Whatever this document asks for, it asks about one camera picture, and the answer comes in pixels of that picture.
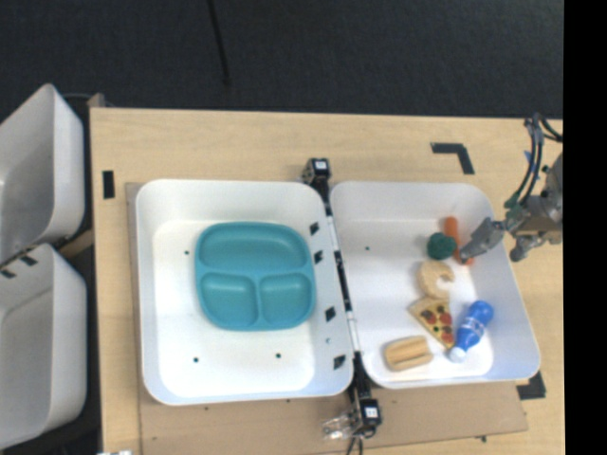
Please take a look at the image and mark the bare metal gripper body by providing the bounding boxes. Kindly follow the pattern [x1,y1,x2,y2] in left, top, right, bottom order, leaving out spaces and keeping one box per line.
[504,153,564,246]

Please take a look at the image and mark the orange carrot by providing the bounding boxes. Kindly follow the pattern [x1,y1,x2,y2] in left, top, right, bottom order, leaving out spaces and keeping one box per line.
[444,215,475,266]

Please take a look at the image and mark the green broccoli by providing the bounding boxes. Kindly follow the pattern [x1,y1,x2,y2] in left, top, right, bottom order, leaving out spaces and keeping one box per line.
[426,232,458,261]

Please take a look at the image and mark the beige bitten biscuit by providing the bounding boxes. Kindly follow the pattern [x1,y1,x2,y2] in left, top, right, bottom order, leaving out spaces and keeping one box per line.
[416,259,456,300]

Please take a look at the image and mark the blue bottle with white cap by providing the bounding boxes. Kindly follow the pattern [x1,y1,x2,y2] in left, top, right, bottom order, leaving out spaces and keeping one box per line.
[447,300,496,364]

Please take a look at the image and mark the pizza slice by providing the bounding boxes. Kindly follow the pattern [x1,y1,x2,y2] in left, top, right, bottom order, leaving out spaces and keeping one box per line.
[408,297,457,350]

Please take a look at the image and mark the white plastic tray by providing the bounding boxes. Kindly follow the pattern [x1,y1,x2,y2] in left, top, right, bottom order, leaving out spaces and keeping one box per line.
[328,180,543,391]
[135,178,355,407]

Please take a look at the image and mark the tan bread bun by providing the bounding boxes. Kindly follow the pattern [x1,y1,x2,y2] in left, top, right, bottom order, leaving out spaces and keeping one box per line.
[382,335,434,372]

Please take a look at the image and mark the thin black and white rod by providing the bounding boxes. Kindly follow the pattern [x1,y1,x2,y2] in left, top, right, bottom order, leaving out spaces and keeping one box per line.
[314,177,377,400]

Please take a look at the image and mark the blue divided plate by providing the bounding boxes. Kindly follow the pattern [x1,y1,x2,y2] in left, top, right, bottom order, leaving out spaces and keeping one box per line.
[193,221,316,333]

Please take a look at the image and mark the black block with thin wires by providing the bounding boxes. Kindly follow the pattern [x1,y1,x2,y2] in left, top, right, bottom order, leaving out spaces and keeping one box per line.
[303,156,332,183]
[356,397,381,427]

